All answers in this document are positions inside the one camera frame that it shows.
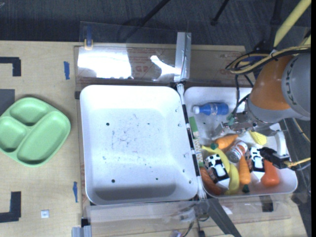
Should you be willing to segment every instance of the blue bottle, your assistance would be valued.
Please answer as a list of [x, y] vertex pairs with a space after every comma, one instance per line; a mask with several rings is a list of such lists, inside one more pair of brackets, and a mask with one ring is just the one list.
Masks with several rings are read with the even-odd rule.
[[207, 103], [204, 105], [193, 106], [195, 114], [204, 113], [205, 115], [226, 115], [228, 114], [228, 105], [226, 103]]

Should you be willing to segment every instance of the orange carrot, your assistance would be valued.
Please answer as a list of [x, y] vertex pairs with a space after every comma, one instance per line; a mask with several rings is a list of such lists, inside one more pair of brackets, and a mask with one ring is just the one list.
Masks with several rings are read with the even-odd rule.
[[238, 134], [229, 134], [223, 137], [220, 137], [215, 140], [215, 143], [211, 144], [211, 148], [215, 149], [218, 147], [219, 149], [225, 149], [230, 146], [230, 144], [236, 140], [238, 137]]
[[272, 165], [272, 162], [264, 160], [265, 174], [261, 178], [261, 182], [266, 187], [272, 187], [280, 183], [280, 178], [277, 174], [277, 168]]
[[222, 189], [219, 188], [216, 184], [214, 184], [206, 169], [204, 167], [200, 167], [199, 171], [201, 173], [201, 178], [206, 191], [208, 191], [209, 193], [213, 193], [217, 196], [220, 195], [222, 193]]
[[241, 156], [239, 160], [239, 182], [242, 185], [249, 184], [251, 182], [250, 171], [245, 156]]

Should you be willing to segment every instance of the silver can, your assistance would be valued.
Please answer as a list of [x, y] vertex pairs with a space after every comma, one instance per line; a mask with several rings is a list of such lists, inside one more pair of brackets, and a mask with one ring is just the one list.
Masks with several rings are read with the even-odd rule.
[[238, 163], [241, 156], [245, 155], [248, 146], [242, 140], [235, 140], [231, 147], [227, 150], [226, 156], [232, 163]]

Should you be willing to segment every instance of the wooden table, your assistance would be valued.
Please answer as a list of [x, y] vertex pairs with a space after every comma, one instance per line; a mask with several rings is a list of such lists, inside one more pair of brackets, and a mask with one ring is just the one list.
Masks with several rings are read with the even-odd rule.
[[[66, 237], [71, 236], [72, 227], [80, 226], [83, 209], [77, 100], [74, 97], [74, 47], [77, 45], [82, 43], [0, 41], [0, 57], [19, 57], [22, 61], [20, 77], [12, 76], [11, 64], [0, 64], [0, 89], [15, 89], [15, 100], [33, 96], [46, 101], [62, 111], [72, 125], [61, 149], [41, 167], [23, 166], [0, 153], [0, 212], [9, 211], [11, 192], [21, 191], [22, 194], [21, 218], [16, 222], [0, 223], [0, 236]], [[64, 62], [70, 65], [70, 79], [65, 77]], [[78, 202], [73, 193], [74, 182], [78, 183]], [[286, 204], [286, 219], [240, 223], [236, 228], [243, 237], [254, 236], [254, 232], [267, 237], [307, 236], [296, 204], [289, 198]], [[42, 210], [49, 210], [49, 218], [41, 218]], [[223, 234], [214, 225], [203, 229], [207, 236]], [[170, 233], [134, 236], [168, 237]], [[197, 236], [196, 231], [190, 231], [187, 236]]]

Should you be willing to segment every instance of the banana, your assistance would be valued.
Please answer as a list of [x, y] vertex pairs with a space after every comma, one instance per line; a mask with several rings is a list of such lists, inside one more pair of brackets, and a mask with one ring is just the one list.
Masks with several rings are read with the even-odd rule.
[[239, 190], [239, 173], [238, 169], [236, 168], [235, 165], [231, 165], [231, 171], [228, 173], [230, 181], [229, 181], [229, 186], [228, 190], [224, 192], [225, 195], [233, 195], [236, 194]]
[[221, 158], [221, 160], [226, 168], [227, 173], [229, 174], [230, 169], [231, 169], [231, 163], [229, 162], [227, 156], [225, 155], [225, 153], [221, 149], [219, 149], [219, 148], [211, 149], [210, 147], [203, 146], [203, 145], [202, 145], [201, 149], [207, 151], [211, 155], [219, 155], [219, 157]]

